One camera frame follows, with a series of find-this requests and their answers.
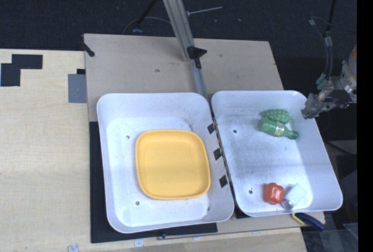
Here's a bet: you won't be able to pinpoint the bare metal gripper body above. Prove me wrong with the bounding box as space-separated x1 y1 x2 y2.
318 78 358 111

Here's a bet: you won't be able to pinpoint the green grapes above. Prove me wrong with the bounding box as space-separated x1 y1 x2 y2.
259 108 293 125

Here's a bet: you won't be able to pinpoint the green bottle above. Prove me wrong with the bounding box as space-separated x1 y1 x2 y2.
257 117 300 141

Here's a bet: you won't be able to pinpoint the white plastic tray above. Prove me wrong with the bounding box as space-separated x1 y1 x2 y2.
210 89 344 218
96 92 235 235

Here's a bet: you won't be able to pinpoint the small white carton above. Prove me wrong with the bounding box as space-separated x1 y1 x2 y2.
280 183 308 211

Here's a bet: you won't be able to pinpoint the orange bell pepper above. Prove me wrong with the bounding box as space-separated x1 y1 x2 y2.
263 182 286 205

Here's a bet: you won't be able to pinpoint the yellow plate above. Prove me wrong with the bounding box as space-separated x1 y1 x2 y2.
135 128 212 201

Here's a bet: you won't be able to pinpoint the pale brown flat board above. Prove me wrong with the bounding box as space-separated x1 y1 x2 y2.
83 33 326 235

